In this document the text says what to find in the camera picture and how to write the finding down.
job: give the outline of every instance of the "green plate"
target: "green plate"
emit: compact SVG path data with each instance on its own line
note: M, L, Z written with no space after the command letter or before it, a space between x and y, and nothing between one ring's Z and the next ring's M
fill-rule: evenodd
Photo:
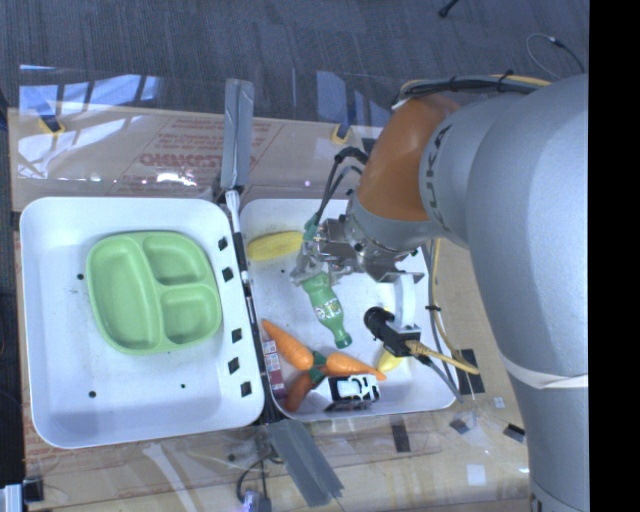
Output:
M211 264L185 235L110 236L89 251L86 273L98 328L122 352L174 350L220 328L222 306Z

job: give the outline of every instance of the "yellow cable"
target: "yellow cable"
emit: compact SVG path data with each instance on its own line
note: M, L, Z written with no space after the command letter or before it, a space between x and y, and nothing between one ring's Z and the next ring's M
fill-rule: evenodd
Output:
M431 286L431 297L433 300L433 304L432 304L433 306L438 305L438 301L436 300L436 275L438 272L438 261L440 259L440 242L441 242L440 238L436 238L434 243L434 248L433 248L433 264L431 266L431 275L429 276L431 280L430 286ZM442 341L444 341L445 345L451 351L451 355L454 357L454 359L459 363L465 366L468 366L469 368L473 368L475 370L475 371L465 370L466 372L473 373L474 375L478 375L480 371L471 363L469 363L469 361L467 361L462 356L460 351L457 348L455 348L453 344L449 341L449 336L447 336L447 333L444 332L444 326L442 325L442 320L440 319L440 315L438 314L438 311L433 311L432 314L436 321L436 328L438 329L438 333L440 334Z
M467 372L467 373L472 373L473 375L480 375L480 370L478 370L475 366L467 363L467 362L462 362L462 361L457 361L456 359L449 357L449 356L445 356L444 354L441 354L440 352L437 352L433 349L430 349L429 347L427 347L426 345L420 343L418 340L407 340L405 341L405 345L409 348L409 350L411 351L411 355L423 355L423 356L429 356L429 357L437 357L438 359L441 359L442 361L452 364L453 366L455 366L456 368L460 368L461 370Z
M504 75L491 75L491 76L494 78L502 78ZM508 78L509 80L515 80L516 82L524 82L526 84L539 85L541 87L551 84L551 82L548 82L546 80L540 80L539 78L533 78L530 76L507 75L505 78Z

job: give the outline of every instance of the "carrot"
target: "carrot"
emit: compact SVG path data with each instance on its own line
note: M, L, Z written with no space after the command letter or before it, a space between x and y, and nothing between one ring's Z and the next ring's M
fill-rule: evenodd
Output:
M386 380L387 376L379 372L373 366L358 361L343 352L332 352L327 356L327 370L331 375L345 376L357 375L360 373L371 373L376 376L379 381Z
M313 366L313 354L297 338L272 324L269 320L262 320L262 327L276 342L278 351L289 363L298 370L309 370Z
M315 388L323 378L324 375L315 368L298 375L287 390L284 408L289 412L296 412L309 391Z

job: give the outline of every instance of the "green plastic bottle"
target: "green plastic bottle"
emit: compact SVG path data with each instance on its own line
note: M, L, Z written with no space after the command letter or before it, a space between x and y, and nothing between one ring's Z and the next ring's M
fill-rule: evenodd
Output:
M351 345L353 340L343 325L342 305L329 285L327 273L321 272L317 276L303 281L302 288L309 295L311 305L320 323L333 333L336 347L345 348Z

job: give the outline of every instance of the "white basin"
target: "white basin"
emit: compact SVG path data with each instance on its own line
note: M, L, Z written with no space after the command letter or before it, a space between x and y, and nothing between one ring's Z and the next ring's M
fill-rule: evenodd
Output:
M211 339L192 347L130 355L102 338L83 276L98 240L148 230L177 231L203 248L223 320ZM31 407L45 441L107 445L241 427L259 416L264 390L220 208L199 199L43 198L22 213L20 235Z

